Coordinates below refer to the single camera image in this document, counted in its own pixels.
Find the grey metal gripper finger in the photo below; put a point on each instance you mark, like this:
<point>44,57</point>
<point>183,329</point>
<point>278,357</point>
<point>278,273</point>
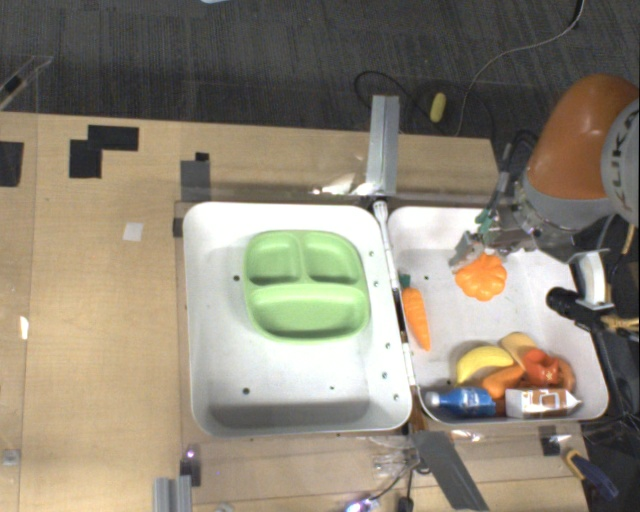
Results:
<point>496,250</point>
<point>464,250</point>

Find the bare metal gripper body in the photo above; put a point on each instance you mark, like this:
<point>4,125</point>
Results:
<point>510,230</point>

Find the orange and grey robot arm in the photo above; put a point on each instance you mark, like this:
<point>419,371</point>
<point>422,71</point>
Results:
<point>570,150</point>

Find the orange pumpkin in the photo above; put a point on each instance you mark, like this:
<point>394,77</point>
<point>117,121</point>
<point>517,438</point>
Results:
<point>481,280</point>

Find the white plastic tray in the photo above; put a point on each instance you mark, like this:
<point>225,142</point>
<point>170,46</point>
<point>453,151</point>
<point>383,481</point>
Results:
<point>480,325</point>
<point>300,380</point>

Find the orange carrot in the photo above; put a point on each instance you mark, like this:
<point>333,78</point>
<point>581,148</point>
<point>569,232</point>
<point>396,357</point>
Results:
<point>416,312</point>

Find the pale yellow toy fruit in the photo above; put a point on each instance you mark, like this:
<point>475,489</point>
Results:
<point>517,342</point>

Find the yellow banana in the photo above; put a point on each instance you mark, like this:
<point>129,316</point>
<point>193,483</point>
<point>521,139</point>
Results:
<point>482,361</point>

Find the red pepper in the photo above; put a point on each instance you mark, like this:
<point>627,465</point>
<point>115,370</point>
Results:
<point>542,367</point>

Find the yellow oval object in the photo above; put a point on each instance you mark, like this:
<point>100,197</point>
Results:
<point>438,107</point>

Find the brown toy food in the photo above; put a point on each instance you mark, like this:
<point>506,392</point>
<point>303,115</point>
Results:
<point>568,374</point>

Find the blue bottle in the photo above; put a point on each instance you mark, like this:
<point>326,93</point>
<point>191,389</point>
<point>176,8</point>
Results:
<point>465,401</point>

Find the white and brown carton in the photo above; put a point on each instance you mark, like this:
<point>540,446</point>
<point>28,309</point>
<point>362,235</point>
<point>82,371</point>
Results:
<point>542,402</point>

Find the green divided plate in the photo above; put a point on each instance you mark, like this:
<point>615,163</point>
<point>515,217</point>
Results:
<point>305,305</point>

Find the black cylinder on white bracket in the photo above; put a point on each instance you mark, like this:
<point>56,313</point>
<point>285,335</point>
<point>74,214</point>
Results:
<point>590,280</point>

